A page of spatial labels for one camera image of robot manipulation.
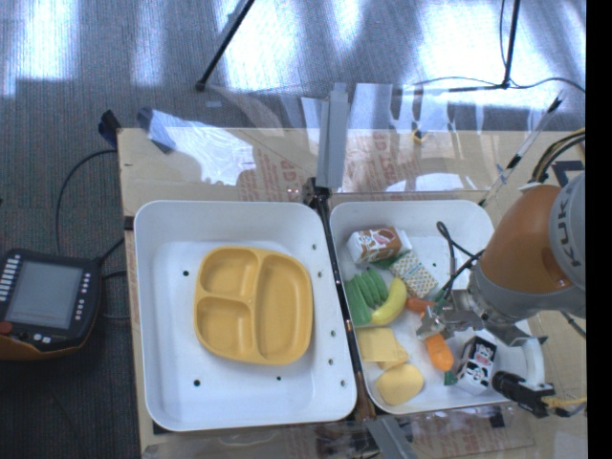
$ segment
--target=screen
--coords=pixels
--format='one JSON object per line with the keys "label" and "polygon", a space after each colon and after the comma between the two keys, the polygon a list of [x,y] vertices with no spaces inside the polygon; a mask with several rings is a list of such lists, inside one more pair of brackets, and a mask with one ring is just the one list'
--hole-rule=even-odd
{"label": "screen", "polygon": [[81,275],[78,267],[24,261],[6,320],[68,329]]}

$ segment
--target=yellow divided plate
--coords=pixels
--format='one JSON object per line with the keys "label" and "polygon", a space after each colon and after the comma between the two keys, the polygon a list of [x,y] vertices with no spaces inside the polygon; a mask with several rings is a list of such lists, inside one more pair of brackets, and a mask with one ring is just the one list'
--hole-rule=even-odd
{"label": "yellow divided plate", "polygon": [[202,259],[193,325],[213,354],[287,364],[310,344],[313,290],[306,268],[279,251],[222,246]]}

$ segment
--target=gray floor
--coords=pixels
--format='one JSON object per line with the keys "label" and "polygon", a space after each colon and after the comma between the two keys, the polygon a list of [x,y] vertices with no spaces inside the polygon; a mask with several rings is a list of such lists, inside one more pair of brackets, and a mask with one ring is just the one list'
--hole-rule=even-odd
{"label": "gray floor", "polygon": [[[139,124],[143,107],[216,125],[300,127],[312,125],[300,99],[325,98],[336,83],[354,98],[359,84],[401,94],[429,80],[448,88],[504,78],[513,0],[256,0],[197,92],[240,2],[0,0],[1,252],[95,257],[120,240],[114,153],[61,189],[73,166],[111,148],[98,133],[109,109],[124,127]],[[548,127],[575,130],[585,123],[585,66],[586,0],[521,0],[509,87],[463,93],[462,103],[480,111],[483,128],[527,130],[534,110],[561,93]],[[266,103],[273,120],[243,97]],[[352,125],[388,127],[392,104],[369,105],[382,113]],[[114,275],[123,268],[119,248],[103,267],[107,317],[85,348],[0,363],[0,456],[138,457],[129,323],[114,318],[128,312],[125,279]]]}

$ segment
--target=cow print carton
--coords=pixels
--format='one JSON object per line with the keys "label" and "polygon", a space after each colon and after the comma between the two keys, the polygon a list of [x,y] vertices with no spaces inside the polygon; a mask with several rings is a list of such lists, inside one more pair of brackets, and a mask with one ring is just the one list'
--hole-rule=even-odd
{"label": "cow print carton", "polygon": [[466,342],[456,374],[457,387],[473,395],[490,388],[497,352],[497,345],[493,341],[475,336]]}

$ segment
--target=transparent plastic sheet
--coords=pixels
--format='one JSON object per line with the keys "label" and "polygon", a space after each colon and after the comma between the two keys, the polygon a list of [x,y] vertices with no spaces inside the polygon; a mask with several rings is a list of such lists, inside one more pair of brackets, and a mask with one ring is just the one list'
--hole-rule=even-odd
{"label": "transparent plastic sheet", "polygon": [[[496,225],[520,195],[517,188],[527,182],[541,153],[570,132],[562,127],[563,120],[561,127],[555,124],[554,129],[549,129],[552,124],[547,121],[537,131],[547,108],[558,96],[557,90],[518,112],[512,108],[504,111],[492,99],[496,93],[457,94],[435,87],[417,90],[385,84],[357,84],[348,90],[351,110],[344,176],[342,186],[333,189],[330,208],[353,201],[467,199],[478,203],[488,198],[487,212]],[[190,195],[196,199],[302,202],[307,180],[317,175],[320,110],[325,98],[291,93],[280,96],[278,99],[268,93],[244,94],[214,87],[214,112],[224,107],[230,112],[239,111],[252,122],[253,127],[248,128],[233,127],[230,114],[217,114],[214,120],[208,120],[205,114],[198,120],[184,120],[153,111],[154,120],[160,120],[174,142],[174,147],[165,153],[152,146],[155,154],[174,162],[169,170],[171,175],[158,164],[133,162],[128,167],[136,173],[132,184],[139,186],[142,194],[142,187],[146,190],[153,179],[158,194],[160,185],[164,185],[161,187],[164,198]],[[512,176],[502,177],[519,151],[520,164],[514,165]],[[579,160],[584,162],[583,150]],[[492,187],[500,178],[499,189],[492,195]],[[185,184],[193,190],[182,190]],[[580,323],[585,328],[585,321]],[[572,335],[574,351],[568,359],[560,348],[567,339],[560,330],[567,323],[560,315],[554,314],[552,319],[539,315],[530,325],[535,333],[550,336],[543,348],[546,376],[555,383],[558,394],[568,399],[584,395],[585,344]],[[485,408],[475,408],[474,413],[486,414]],[[466,421],[469,412],[469,409],[445,410],[444,417],[433,414],[417,427],[424,436],[433,433],[438,443],[463,441],[460,453],[449,448],[446,452],[421,451],[419,457],[476,457],[493,450],[505,451],[499,457],[552,457],[550,454],[563,447],[557,442],[563,443],[562,437],[567,434],[574,438],[574,449],[585,447],[585,417],[563,420],[551,416],[536,421],[525,410],[510,404],[504,413],[513,418],[506,423],[505,431],[514,438],[497,442],[487,450],[470,448],[470,439],[462,436],[462,428],[457,426]],[[441,418],[448,421],[445,426],[435,429],[426,426]],[[408,422],[410,419],[425,420],[421,415],[405,417]],[[583,423],[572,427],[570,422],[576,420]],[[470,433],[490,430],[489,420],[478,424]],[[525,452],[510,453],[513,448],[525,448]]]}

